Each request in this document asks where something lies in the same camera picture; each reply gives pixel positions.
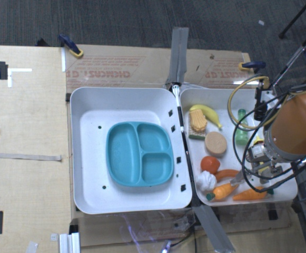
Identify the tan round biscuit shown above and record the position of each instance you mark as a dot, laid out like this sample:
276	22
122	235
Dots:
216	143

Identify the green and white block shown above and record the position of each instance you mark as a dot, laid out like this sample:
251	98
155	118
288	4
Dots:
195	135

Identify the white plastic tray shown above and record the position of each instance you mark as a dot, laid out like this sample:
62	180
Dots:
210	96
89	141

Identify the orange carrot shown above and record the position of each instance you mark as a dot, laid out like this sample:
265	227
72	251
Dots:
222	191
247	194

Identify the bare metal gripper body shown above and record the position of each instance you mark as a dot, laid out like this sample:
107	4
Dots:
262	165

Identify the blue divided plate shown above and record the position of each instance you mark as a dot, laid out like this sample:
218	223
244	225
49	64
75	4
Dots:
126	154

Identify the yellow ridged toy food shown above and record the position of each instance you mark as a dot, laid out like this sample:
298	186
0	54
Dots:
197	120

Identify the orange-red tomato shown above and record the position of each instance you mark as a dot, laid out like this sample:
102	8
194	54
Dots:
209	164

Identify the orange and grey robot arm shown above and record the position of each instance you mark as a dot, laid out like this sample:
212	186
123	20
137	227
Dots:
295	120

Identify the yellow banana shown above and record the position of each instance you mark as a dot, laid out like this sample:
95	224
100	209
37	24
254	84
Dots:
208	111

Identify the orange sausage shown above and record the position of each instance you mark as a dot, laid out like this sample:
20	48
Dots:
225	173

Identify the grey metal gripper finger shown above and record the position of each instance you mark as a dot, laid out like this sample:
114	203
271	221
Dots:
241	178

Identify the brown cardboard board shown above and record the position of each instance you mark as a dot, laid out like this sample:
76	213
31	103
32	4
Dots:
116	67

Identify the white crumpled toy food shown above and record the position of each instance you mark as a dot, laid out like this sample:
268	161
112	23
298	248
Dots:
206	181

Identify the green clear plastic bottle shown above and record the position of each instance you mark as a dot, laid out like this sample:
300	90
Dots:
241	137

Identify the black cylinder on white bracket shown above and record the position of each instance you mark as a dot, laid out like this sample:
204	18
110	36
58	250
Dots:
260	112

